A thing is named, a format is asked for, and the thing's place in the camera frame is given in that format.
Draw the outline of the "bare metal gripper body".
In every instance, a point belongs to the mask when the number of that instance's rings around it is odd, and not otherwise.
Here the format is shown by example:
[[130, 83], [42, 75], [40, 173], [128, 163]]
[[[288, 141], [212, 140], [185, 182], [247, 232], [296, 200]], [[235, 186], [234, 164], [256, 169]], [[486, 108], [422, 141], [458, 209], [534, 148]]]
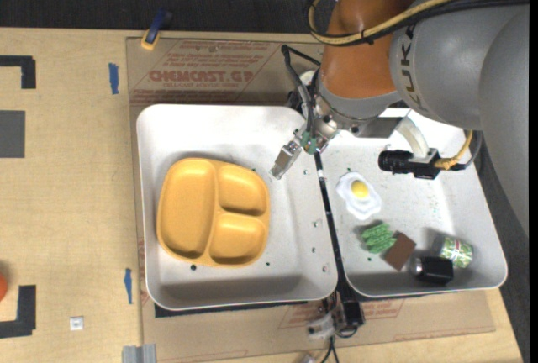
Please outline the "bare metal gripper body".
[[335, 120], [335, 111], [322, 98], [314, 98], [314, 136], [316, 149], [323, 152], [329, 142], [339, 133], [339, 124]]

